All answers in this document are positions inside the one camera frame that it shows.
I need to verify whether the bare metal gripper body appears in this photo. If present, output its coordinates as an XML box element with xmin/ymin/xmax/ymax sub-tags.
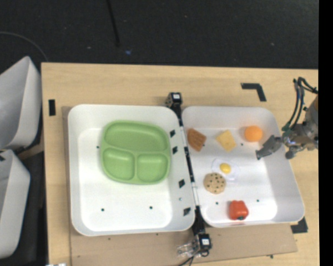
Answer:
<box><xmin>282</xmin><ymin>120</ymin><xmax>319</xmax><ymax>160</ymax></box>

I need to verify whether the orange fruit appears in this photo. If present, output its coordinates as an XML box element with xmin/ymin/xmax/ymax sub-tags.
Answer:
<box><xmin>244</xmin><ymin>125</ymin><xmax>264</xmax><ymax>143</ymax></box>

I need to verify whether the white plastic tray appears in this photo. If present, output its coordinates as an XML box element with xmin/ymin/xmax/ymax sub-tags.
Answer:
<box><xmin>180</xmin><ymin>105</ymin><xmax>306</xmax><ymax>228</ymax></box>
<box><xmin>67</xmin><ymin>104</ymin><xmax>196</xmax><ymax>237</ymax></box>

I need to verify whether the yellow cheese wedge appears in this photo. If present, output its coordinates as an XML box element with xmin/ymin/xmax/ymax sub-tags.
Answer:
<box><xmin>215</xmin><ymin>129</ymin><xmax>238</xmax><ymax>153</ymax></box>

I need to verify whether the white fried egg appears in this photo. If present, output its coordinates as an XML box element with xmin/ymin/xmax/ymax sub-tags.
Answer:
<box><xmin>211</xmin><ymin>157</ymin><xmax>240</xmax><ymax>181</ymax></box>

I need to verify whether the tan chocolate chip biscuit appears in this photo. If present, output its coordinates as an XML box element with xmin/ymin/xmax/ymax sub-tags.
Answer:
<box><xmin>203</xmin><ymin>172</ymin><xmax>227</xmax><ymax>195</ymax></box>

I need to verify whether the red bell pepper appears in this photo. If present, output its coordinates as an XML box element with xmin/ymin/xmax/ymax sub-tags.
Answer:
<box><xmin>228</xmin><ymin>199</ymin><xmax>250</xmax><ymax>222</ymax></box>

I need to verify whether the brown toast slice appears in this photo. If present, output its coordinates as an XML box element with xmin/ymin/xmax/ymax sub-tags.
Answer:
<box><xmin>186</xmin><ymin>127</ymin><xmax>208</xmax><ymax>152</ymax></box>

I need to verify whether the thin black and white rod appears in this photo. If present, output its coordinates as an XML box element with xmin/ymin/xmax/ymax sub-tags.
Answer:
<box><xmin>171</xmin><ymin>104</ymin><xmax>206</xmax><ymax>236</ymax></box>

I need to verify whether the green divided plate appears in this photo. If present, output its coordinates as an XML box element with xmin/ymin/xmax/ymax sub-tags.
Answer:
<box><xmin>100</xmin><ymin>120</ymin><xmax>171</xmax><ymax>185</ymax></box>

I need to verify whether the black block with wires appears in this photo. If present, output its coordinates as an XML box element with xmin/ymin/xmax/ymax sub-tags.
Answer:
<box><xmin>164</xmin><ymin>91</ymin><xmax>183</xmax><ymax>108</ymax></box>
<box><xmin>196</xmin><ymin>232</ymin><xmax>213</xmax><ymax>251</ymax></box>

